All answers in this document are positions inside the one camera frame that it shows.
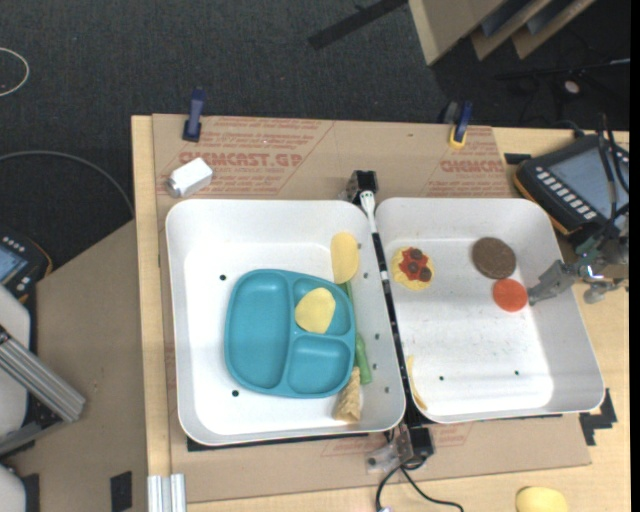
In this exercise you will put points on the white plastic tray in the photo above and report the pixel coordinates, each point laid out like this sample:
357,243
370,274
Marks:
475,360
205,400

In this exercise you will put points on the tan waffle cone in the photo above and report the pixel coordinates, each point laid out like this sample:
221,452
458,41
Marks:
350,400

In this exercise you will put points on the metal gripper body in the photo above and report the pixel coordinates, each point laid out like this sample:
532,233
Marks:
602,270

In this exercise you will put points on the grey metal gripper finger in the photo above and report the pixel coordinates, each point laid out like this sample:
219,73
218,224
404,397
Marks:
555,270
547,291

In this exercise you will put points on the yellow lemon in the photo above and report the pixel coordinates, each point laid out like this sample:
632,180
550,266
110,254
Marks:
541,500

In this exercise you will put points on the green asparagus stalk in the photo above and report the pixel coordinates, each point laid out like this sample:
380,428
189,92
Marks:
363,357

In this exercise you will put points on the white small carton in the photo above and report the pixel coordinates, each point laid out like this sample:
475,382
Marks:
190,177

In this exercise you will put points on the blue divided plate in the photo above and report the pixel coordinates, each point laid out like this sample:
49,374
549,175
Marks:
257,330

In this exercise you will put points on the yellow potato chip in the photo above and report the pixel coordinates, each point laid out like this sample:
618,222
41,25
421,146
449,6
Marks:
315,310
345,257

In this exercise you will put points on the brown round biscuit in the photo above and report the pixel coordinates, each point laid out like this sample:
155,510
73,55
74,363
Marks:
494,257

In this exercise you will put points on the thin black and white rod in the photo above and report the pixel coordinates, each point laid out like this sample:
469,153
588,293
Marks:
383,270

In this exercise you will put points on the orange round slice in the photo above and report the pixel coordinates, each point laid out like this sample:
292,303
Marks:
510,295

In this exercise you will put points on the brown cardboard board red print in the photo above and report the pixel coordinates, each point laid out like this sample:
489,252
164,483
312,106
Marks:
400,150

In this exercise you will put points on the yellow pizza with red topping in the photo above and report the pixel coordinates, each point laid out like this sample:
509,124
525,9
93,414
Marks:
412,270

